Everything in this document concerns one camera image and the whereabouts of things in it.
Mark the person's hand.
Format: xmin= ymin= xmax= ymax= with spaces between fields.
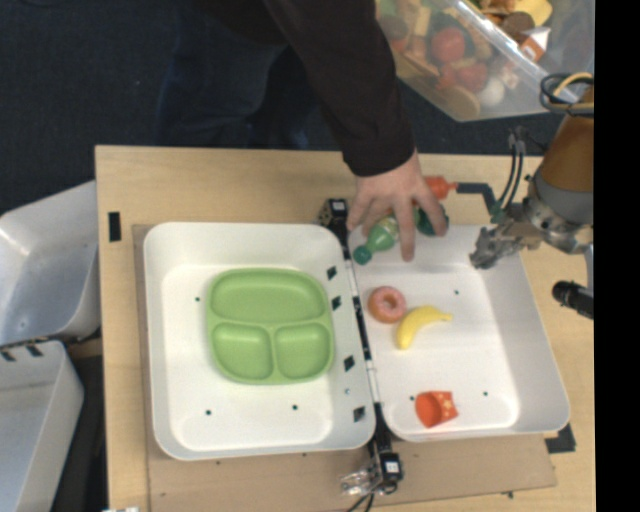
xmin=346 ymin=148 xmax=449 ymax=263

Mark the green divided plate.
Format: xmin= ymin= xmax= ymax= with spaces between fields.
xmin=204 ymin=266 xmax=337 ymax=387

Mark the dark green round toy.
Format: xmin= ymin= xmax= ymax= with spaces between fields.
xmin=413 ymin=203 xmax=450 ymax=238

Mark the clear plastic bin of toys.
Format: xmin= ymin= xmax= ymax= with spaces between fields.
xmin=373 ymin=0 xmax=595 ymax=124

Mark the pink doughnut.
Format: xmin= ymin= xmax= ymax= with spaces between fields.
xmin=367 ymin=285 xmax=408 ymax=324

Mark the black cylinder on white bracket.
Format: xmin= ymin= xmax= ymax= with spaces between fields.
xmin=551 ymin=240 xmax=595 ymax=321

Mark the person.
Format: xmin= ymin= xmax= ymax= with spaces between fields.
xmin=153 ymin=0 xmax=326 ymax=150

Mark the white plastic tray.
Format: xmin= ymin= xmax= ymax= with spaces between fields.
xmin=142 ymin=221 xmax=378 ymax=462
xmin=347 ymin=222 xmax=572 ymax=444

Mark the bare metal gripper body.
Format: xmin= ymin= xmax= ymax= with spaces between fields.
xmin=493 ymin=198 xmax=594 ymax=255

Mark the thin black and white rod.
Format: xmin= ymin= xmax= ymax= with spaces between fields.
xmin=337 ymin=219 xmax=397 ymax=469

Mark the black block with thin wires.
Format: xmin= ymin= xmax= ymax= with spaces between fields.
xmin=319 ymin=197 xmax=350 ymax=227
xmin=375 ymin=451 xmax=402 ymax=491

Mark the yellow banana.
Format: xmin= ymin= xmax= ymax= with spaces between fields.
xmin=395 ymin=304 xmax=454 ymax=351

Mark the green plastic bottle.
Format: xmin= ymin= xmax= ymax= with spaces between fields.
xmin=352 ymin=214 xmax=402 ymax=266

